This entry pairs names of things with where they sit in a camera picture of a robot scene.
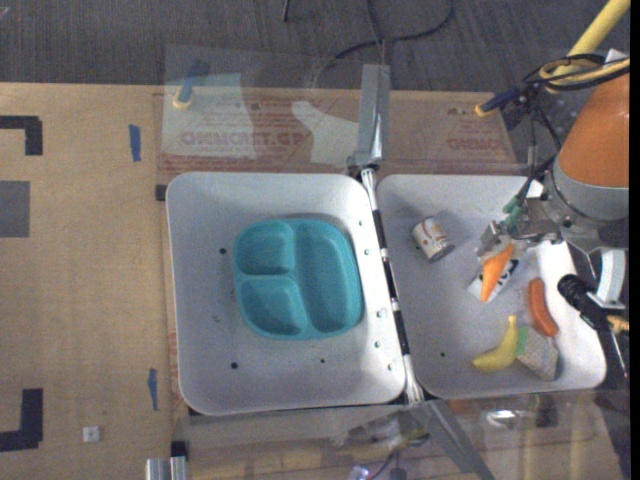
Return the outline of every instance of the orange sausage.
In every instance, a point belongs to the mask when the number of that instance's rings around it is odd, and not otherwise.
[[[538,332],[550,338],[558,334],[558,325],[544,300],[544,282],[539,277],[529,281],[529,311]]]
[[[503,251],[492,256],[482,264],[482,289],[480,290],[480,300],[482,302],[489,300],[489,296],[498,284],[504,267],[507,266],[507,262],[511,259],[514,249],[515,247],[512,242],[507,245]]]

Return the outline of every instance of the white plastic tray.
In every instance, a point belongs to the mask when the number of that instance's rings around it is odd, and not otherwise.
[[[167,191],[180,389],[210,415],[380,404],[405,370],[371,208],[341,175],[188,173]],[[365,312],[339,336],[275,340],[252,331],[236,304],[233,242],[269,218],[313,216],[352,242]]]
[[[566,244],[529,250],[495,300],[480,303],[466,288],[480,268],[479,237],[522,186],[521,177],[394,175],[377,190],[389,254],[398,284],[411,357],[419,383],[441,398],[481,398],[593,388],[604,380],[606,362],[596,332],[558,293],[558,280],[575,273]],[[455,249],[429,263],[411,230],[436,216]],[[486,374],[471,360],[500,343],[507,316],[526,323],[527,284],[536,276],[547,287],[549,310],[560,332],[559,375],[542,381],[514,363]]]

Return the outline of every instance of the can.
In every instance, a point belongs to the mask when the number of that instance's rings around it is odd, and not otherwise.
[[[453,250],[453,244],[435,217],[418,223],[411,234],[429,261],[436,261]]]

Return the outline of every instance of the yellow tube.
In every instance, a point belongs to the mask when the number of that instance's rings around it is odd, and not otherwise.
[[[630,7],[631,0],[609,0],[567,55],[593,52]],[[570,73],[573,69],[572,66],[561,66],[554,76]]]

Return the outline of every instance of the small white square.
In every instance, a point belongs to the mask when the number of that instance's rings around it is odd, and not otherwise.
[[[82,440],[85,443],[97,443],[100,441],[100,427],[94,425],[92,427],[82,428]]]

